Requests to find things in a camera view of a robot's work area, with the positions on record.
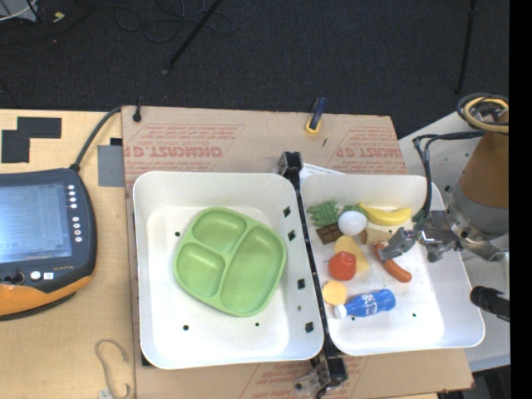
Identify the white paper sheet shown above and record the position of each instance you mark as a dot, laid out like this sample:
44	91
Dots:
320	170

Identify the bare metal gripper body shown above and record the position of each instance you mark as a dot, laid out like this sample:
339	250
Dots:
457	235

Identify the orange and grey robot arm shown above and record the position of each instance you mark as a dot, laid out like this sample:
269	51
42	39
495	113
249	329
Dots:
486	168

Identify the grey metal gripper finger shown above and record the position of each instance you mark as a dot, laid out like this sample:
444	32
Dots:
435	248
401	241

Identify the orange toy sausage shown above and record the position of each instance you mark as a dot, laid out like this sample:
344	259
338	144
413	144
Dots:
398	272

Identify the blue toy bottle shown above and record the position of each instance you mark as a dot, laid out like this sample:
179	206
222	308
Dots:
370	304

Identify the tan toy bread slice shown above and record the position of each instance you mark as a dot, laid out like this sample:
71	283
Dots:
378	236

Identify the brown toy chocolate bar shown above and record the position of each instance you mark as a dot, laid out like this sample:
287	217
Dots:
329	233

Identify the brown cardboard board, red print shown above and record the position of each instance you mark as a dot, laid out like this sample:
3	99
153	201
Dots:
249	139

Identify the yellow toy pear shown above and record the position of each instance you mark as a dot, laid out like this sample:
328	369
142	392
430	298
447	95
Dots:
349	245

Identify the yellow toy biscuit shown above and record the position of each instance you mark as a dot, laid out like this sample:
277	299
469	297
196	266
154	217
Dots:
334	292

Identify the green divided plate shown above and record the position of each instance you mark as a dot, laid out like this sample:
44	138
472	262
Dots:
232	260

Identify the white plastic tray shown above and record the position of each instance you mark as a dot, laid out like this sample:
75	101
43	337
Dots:
166	339
420	331

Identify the yellow banana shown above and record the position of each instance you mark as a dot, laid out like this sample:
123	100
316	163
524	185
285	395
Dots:
386	218

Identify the red toy pepper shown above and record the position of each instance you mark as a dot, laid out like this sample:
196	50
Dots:
342	266

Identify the green toy broccoli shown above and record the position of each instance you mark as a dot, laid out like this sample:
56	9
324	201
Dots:
323	213

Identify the black cylinder on white bracket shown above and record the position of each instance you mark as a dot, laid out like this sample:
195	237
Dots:
488	299

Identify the white toy egg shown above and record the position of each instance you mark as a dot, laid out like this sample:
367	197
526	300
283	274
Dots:
352	223

